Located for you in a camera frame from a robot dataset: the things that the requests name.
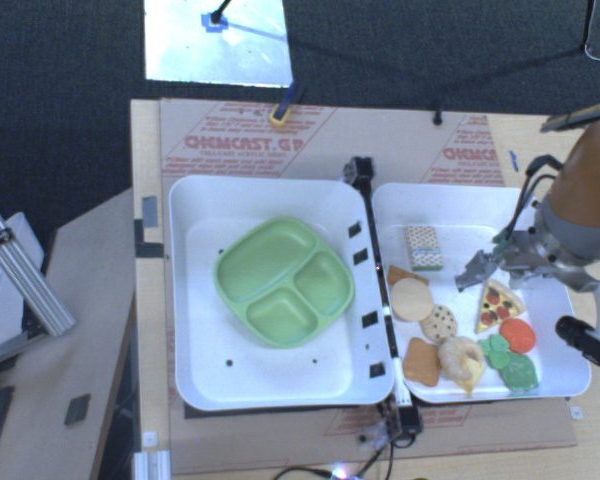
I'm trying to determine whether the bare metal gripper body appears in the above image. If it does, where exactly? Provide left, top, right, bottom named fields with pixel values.
left=494, top=228, right=600, bottom=293

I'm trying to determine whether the toy pizza slice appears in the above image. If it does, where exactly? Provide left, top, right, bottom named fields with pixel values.
left=474, top=278, right=528, bottom=336

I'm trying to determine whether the green patterned small carton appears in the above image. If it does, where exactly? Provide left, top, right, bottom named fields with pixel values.
left=402, top=224, right=445, bottom=273

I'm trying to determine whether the red toy tomato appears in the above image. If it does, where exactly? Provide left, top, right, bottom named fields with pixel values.
left=498, top=317, right=538, bottom=355

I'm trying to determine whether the chocolate chip cookie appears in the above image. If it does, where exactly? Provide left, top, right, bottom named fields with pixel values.
left=419, top=304, right=459, bottom=345

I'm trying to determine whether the round tan biscuit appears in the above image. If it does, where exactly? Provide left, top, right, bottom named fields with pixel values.
left=389, top=277, right=436, bottom=324

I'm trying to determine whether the brown square cracker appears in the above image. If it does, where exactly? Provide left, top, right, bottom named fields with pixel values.
left=386, top=264, right=430, bottom=289

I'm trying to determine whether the beige toy croissant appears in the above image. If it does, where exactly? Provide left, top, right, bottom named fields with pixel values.
left=436, top=335, right=487, bottom=382

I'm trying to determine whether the white plastic tray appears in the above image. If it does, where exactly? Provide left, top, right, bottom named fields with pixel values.
left=371, top=182, right=593, bottom=405
left=168, top=174, right=397, bottom=412

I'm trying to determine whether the green toy lettuce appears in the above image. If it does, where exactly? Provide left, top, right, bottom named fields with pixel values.
left=476, top=333, right=541, bottom=395

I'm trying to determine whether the thin black and white rod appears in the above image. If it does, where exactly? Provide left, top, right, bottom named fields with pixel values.
left=358, top=177, right=409, bottom=410

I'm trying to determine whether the yellow toy cheese wedge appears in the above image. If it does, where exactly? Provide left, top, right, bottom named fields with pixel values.
left=454, top=357, right=488, bottom=396

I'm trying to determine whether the orange-brown toast slice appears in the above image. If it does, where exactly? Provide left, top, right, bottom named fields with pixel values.
left=401, top=336, right=443, bottom=389

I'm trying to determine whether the green divided plate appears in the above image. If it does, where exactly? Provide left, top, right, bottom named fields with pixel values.
left=212, top=215, right=357, bottom=351

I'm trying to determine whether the brown cardboard board, red print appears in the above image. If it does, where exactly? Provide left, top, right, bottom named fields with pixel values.
left=158, top=98, right=579, bottom=476

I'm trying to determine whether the black cylinder on white bracket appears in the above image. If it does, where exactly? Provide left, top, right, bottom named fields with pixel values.
left=554, top=281, right=600, bottom=368

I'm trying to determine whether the black block with thin wires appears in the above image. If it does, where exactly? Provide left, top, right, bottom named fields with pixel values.
left=377, top=401, right=424, bottom=440
left=343, top=156, right=377, bottom=187

